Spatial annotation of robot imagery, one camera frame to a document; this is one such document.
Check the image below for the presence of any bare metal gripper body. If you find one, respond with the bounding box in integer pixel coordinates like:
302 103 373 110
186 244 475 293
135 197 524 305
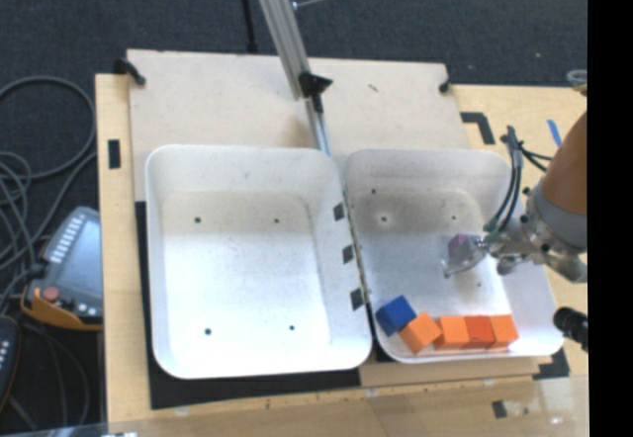
486 212 588 284

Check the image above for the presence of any purple cube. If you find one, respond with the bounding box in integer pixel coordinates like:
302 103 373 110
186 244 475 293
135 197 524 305
447 232 475 259

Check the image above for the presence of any white plastic tray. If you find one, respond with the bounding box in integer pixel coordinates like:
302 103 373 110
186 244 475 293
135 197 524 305
341 147 566 365
144 143 374 381

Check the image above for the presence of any orange cube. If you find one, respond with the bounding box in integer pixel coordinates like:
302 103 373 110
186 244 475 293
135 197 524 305
398 310 444 356
464 314 497 350
433 314 472 351
489 313 520 348

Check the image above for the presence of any blue cube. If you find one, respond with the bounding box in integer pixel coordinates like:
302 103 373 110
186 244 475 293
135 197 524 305
374 295 418 338

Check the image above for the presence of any pale wood board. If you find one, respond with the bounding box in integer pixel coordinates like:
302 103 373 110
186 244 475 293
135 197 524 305
126 47 543 388

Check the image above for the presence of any black cylinder on white bracket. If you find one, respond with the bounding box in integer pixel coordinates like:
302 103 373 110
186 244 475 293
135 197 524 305
552 306 588 353

